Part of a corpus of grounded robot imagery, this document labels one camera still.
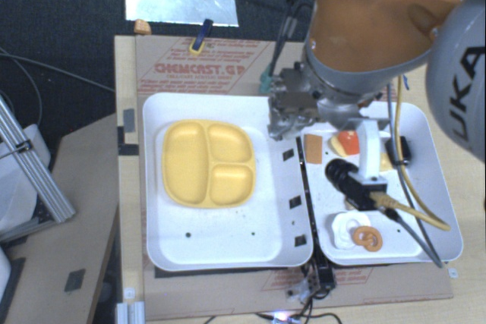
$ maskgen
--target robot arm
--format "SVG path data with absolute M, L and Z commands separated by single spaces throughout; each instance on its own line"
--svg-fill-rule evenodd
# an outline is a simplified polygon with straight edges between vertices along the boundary
M 273 78 L 270 136 L 315 121 L 346 128 L 394 77 L 426 62 L 437 121 L 484 161 L 484 0 L 316 0 L 301 61 Z M 439 88 L 447 77 L 450 88 Z

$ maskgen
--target yellow plate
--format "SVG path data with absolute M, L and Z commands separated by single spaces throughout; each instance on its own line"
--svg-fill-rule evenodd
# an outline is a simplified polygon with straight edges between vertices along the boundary
M 163 141 L 162 177 L 177 203 L 198 208 L 239 206 L 255 185 L 250 137 L 220 121 L 183 120 L 172 124 Z

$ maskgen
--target teal connector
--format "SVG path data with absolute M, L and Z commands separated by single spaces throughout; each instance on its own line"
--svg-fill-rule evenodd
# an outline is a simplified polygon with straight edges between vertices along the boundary
M 272 83 L 272 77 L 268 75 L 270 66 L 268 65 L 264 72 L 260 75 L 260 93 L 269 93 L 270 84 Z

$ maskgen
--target white tray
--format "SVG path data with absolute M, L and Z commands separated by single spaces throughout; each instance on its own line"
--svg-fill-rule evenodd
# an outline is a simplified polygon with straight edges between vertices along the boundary
M 248 133 L 257 180 L 246 203 L 191 208 L 165 192 L 161 134 L 183 119 L 224 121 Z M 268 137 L 266 97 L 158 93 L 145 102 L 143 120 L 147 251 L 156 266 L 168 271 L 288 267 L 309 260 L 313 244 L 296 142 Z M 293 157 L 284 161 L 289 150 Z M 290 200 L 298 197 L 300 205 L 291 207 Z
M 363 109 L 361 112 L 371 118 L 387 118 L 388 116 L 387 104 L 384 102 L 374 102 L 368 109 Z M 360 246 L 351 250 L 336 248 L 331 224 L 337 213 L 348 212 L 344 195 L 333 187 L 324 174 L 327 163 L 332 159 L 340 158 L 333 153 L 327 142 L 336 133 L 336 129 L 329 124 L 316 124 L 306 128 L 303 133 L 323 137 L 323 164 L 307 164 L 307 173 L 320 246 L 324 254 L 331 261 L 344 266 L 430 261 L 426 253 L 400 225 L 390 221 L 378 211 L 364 213 L 370 219 L 371 225 L 377 228 L 383 236 L 381 250 L 369 252 Z M 407 171 L 415 189 L 429 209 L 451 227 L 451 231 L 442 231 L 423 223 L 425 230 L 439 257 L 443 261 L 454 260 L 462 252 L 462 237 L 427 119 L 424 113 L 414 105 L 403 103 L 400 133 L 407 138 L 411 149 L 412 161 L 407 166 Z M 382 131 L 380 137 L 382 137 L 384 143 L 390 138 L 390 133 Z M 346 160 L 355 165 L 359 164 L 358 156 L 350 156 Z M 396 171 L 384 172 L 382 177 L 388 181 L 387 193 L 401 203 L 408 205 Z M 399 213 L 423 239 L 415 218 L 404 212 Z

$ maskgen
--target brown pretzel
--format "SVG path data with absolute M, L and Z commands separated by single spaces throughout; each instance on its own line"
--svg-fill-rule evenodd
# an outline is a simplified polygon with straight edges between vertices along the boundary
M 358 246 L 364 246 L 368 251 L 378 251 L 383 246 L 383 238 L 380 232 L 373 227 L 362 225 L 355 229 L 352 240 Z

